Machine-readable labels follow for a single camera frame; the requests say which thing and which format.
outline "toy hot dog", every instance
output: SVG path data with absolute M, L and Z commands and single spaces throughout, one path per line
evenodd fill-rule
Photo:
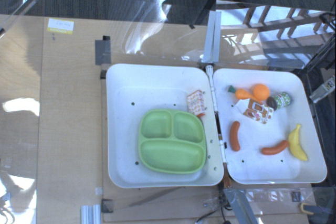
M 278 145 L 274 147 L 264 147 L 261 149 L 261 153 L 264 155 L 275 155 L 283 151 L 286 147 L 289 146 L 287 140 L 282 140 Z
M 240 123 L 238 121 L 233 122 L 230 129 L 230 145 L 233 151 L 240 150 L 240 144 L 238 141 L 238 129 L 240 127 Z

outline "toy orange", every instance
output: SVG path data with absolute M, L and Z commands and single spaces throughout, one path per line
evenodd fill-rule
M 264 84 L 257 84 L 253 88 L 253 96 L 258 100 L 266 100 L 269 97 L 269 89 Z

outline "green plate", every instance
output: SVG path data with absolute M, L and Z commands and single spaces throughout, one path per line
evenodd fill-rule
M 172 109 L 154 109 L 142 118 L 139 155 L 148 168 L 164 173 L 190 174 L 206 158 L 203 125 L 195 115 Z

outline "yellow banana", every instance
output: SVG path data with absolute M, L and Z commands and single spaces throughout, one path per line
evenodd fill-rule
M 306 161 L 307 155 L 303 151 L 302 147 L 299 143 L 299 129 L 301 128 L 300 124 L 296 125 L 296 128 L 289 133 L 288 142 L 289 142 L 289 150 L 291 153 L 298 159 L 302 161 Z

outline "small cracker box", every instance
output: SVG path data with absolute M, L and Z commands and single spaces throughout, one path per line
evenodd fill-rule
M 201 90 L 197 90 L 187 96 L 188 112 L 193 113 L 197 117 L 205 115 L 204 100 Z
M 243 115 L 263 124 L 272 118 L 274 111 L 273 108 L 253 99 L 239 100 L 236 106 Z

